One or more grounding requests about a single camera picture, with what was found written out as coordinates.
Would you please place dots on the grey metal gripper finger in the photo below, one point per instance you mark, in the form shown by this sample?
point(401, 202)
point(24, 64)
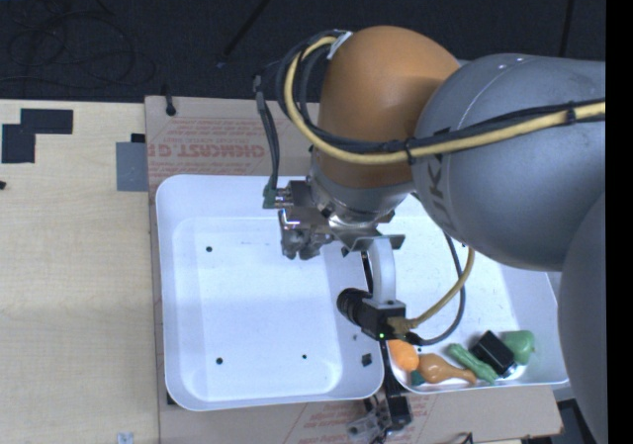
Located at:
point(292, 245)
point(312, 246)

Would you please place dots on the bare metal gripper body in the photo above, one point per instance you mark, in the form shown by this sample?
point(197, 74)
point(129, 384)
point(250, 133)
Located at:
point(304, 209)

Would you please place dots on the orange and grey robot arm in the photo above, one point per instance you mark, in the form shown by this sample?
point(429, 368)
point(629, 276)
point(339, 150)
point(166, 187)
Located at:
point(494, 175)

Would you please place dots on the white plastic tray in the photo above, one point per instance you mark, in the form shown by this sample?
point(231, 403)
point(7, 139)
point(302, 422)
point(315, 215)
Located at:
point(494, 303)
point(257, 313)

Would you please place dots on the brown cardboard board red print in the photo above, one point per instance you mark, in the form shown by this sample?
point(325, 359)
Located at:
point(212, 145)

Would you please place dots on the orange carrot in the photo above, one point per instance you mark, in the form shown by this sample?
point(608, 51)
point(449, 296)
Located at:
point(404, 355)

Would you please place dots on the green bumpy toy cucumber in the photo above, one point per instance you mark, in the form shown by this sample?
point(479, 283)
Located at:
point(472, 363)

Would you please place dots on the black box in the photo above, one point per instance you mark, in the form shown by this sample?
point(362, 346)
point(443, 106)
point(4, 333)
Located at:
point(492, 350)

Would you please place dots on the green toy pepper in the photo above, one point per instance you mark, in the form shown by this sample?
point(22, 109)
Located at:
point(520, 344)

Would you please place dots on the black cylinder on white bracket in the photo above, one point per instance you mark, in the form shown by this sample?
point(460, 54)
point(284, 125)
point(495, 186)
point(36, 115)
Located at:
point(376, 316)

